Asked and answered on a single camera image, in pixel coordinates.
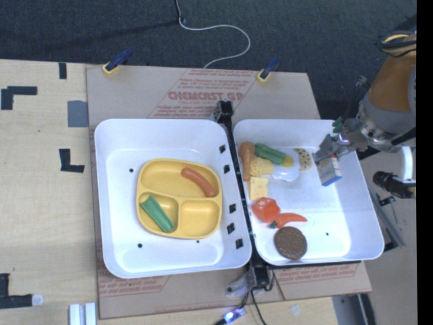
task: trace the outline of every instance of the yellow plastic plate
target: yellow plastic plate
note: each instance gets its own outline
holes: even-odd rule
[[[188,167],[204,177],[216,195],[206,197],[201,187],[182,176]],[[174,224],[171,232],[162,231],[140,207],[153,195]],[[213,234],[221,222],[223,195],[218,175],[209,167],[184,160],[159,158],[144,164],[137,182],[137,215],[149,232],[173,238],[201,239]]]

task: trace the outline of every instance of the metal bracket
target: metal bracket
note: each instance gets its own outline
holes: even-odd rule
[[[382,208],[382,206],[384,206],[385,204],[381,204],[380,203],[379,196],[377,194],[373,193],[373,191],[371,190],[370,187],[369,187],[369,193],[370,193],[371,201],[373,203],[374,210],[376,211],[376,214],[378,215],[378,217],[384,223],[384,225],[386,227],[386,231],[388,232],[388,234],[389,234],[389,236],[391,238],[392,246],[393,247],[396,247],[396,246],[405,246],[406,245],[405,241],[403,240],[403,237],[401,236],[399,230],[394,225],[394,223],[392,222],[391,218],[389,218],[387,212]],[[392,203],[393,202],[391,200],[391,198],[385,199],[385,201],[387,203]]]
[[[387,204],[390,204],[392,202],[395,202],[395,197],[390,196],[389,198],[384,198],[383,200],[379,200],[379,204],[381,207],[386,206]]]
[[[226,284],[225,295],[242,297],[257,285],[256,274],[253,269],[246,271],[239,279]]]

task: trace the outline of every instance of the red toy food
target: red toy food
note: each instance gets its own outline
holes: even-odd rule
[[[281,210],[277,202],[272,198],[259,198],[256,203],[252,205],[252,212],[265,223],[271,223],[280,214]]]

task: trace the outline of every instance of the small box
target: small box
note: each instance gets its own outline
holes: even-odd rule
[[[317,171],[319,172],[320,182],[323,186],[328,186],[338,181],[341,177],[340,164],[336,155],[331,155],[328,158],[320,160],[317,164]]]

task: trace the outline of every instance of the cardboard sheet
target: cardboard sheet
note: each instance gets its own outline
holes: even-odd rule
[[[121,66],[107,77],[101,66],[87,67],[101,319],[240,304],[225,289],[243,269],[129,280],[109,273],[102,259],[93,133],[110,118],[211,118],[219,100],[233,102],[233,126],[247,118],[319,118],[306,74],[274,72],[266,83],[256,76],[254,71]],[[371,290],[363,263],[278,269],[275,277],[272,291],[257,295],[259,303]]]

